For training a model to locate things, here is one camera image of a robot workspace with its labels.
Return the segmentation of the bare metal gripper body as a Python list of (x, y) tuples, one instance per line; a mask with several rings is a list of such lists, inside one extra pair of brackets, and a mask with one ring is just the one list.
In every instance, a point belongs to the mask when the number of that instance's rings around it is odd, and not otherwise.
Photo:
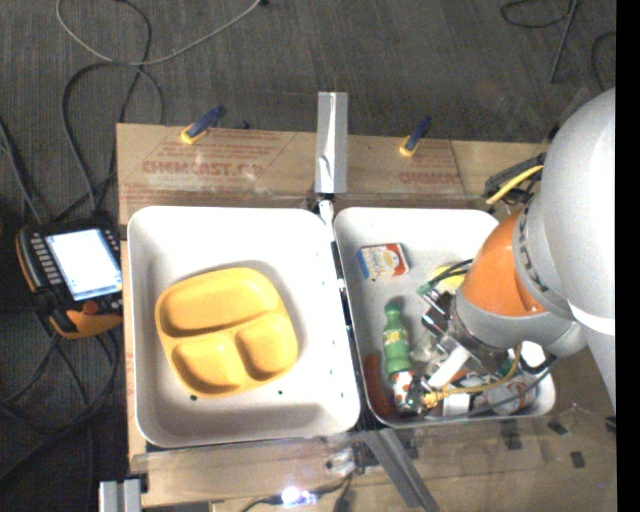
[(431, 290), (423, 295), (427, 309), (422, 315), (424, 326), (434, 334), (439, 348), (452, 354), (462, 347), (469, 354), (467, 366), (479, 373), (497, 373), (506, 362), (506, 353), (478, 341), (463, 325), (450, 292)]

